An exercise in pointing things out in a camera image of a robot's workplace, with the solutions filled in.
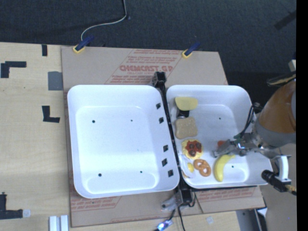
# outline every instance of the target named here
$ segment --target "pretzel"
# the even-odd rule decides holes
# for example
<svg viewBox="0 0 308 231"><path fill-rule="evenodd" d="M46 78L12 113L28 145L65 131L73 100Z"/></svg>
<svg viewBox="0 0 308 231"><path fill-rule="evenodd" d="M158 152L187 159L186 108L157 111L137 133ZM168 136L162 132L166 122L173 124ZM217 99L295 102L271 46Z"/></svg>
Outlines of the pretzel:
<svg viewBox="0 0 308 231"><path fill-rule="evenodd" d="M211 174L211 167L208 164L207 161L203 160L203 159L196 159L193 162L193 166L195 169L197 169L200 173L200 175L207 177Z"/></svg>

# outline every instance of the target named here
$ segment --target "toy bread slice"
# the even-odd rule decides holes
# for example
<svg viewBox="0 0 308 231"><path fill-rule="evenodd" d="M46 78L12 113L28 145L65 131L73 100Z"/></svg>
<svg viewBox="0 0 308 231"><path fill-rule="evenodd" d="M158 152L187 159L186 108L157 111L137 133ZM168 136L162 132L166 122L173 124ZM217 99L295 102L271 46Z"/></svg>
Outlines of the toy bread slice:
<svg viewBox="0 0 308 231"><path fill-rule="evenodd" d="M187 137L194 137L198 134L195 119L190 116L188 118L177 119L175 121L175 136L181 140Z"/></svg>
<svg viewBox="0 0 308 231"><path fill-rule="evenodd" d="M191 97L176 97L175 104L180 110L188 111L193 110L198 105L198 100Z"/></svg>

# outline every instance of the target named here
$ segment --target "black fabric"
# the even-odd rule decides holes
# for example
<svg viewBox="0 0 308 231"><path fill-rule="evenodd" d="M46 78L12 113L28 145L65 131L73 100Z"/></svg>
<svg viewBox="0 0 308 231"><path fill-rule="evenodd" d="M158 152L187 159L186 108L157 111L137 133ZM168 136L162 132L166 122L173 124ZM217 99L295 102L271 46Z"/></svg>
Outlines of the black fabric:
<svg viewBox="0 0 308 231"><path fill-rule="evenodd" d="M0 41L76 45L122 18L122 0L0 0ZM228 83L263 104L266 79L289 71L296 0L126 0L129 20L93 28L91 46L218 51Z"/></svg>

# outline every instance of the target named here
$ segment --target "cardboard sheet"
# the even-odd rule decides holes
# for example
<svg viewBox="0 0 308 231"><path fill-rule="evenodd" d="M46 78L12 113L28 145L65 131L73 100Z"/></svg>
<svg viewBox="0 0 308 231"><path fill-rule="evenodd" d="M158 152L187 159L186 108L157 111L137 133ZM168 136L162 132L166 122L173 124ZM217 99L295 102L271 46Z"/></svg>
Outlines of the cardboard sheet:
<svg viewBox="0 0 308 231"><path fill-rule="evenodd" d="M68 90L80 84L149 84L156 71L164 71L166 87L172 85L227 85L217 52L195 51L184 59L181 51L87 47L75 54L72 47L61 47L65 125L70 176L71 224L73 227L134 220L167 218L161 203L173 191L85 199L75 190L71 162ZM198 204L183 210L196 215L237 209L264 207L259 187L209 190L197 193Z"/></svg>

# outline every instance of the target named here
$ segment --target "white tray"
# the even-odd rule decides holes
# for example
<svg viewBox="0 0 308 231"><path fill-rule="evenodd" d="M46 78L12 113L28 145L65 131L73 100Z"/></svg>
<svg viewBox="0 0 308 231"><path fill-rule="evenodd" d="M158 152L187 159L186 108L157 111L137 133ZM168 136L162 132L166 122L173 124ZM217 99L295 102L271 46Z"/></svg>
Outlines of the white tray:
<svg viewBox="0 0 308 231"><path fill-rule="evenodd" d="M194 117L198 135L193 138L179 140L175 137L181 167L193 162L182 153L181 143L186 139L197 139L204 146L201 159L206 160L212 169L212 174L203 177L194 171L193 178L184 178L188 185L196 189L243 187L267 184L261 177L263 170L272 171L269 159L260 153L250 152L247 156L237 155L224 168L224 180L218 182L214 177L214 163L212 151L217 148L219 140L234 140L233 136L241 132L246 124L251 101L248 93L238 86L188 86L177 85L167 90L167 100L171 115L173 131L177 107L175 97L193 97L198 100L196 109L190 111Z"/></svg>
<svg viewBox="0 0 308 231"><path fill-rule="evenodd" d="M74 185L86 198L160 192L180 180L160 92L79 85L68 92Z"/></svg>

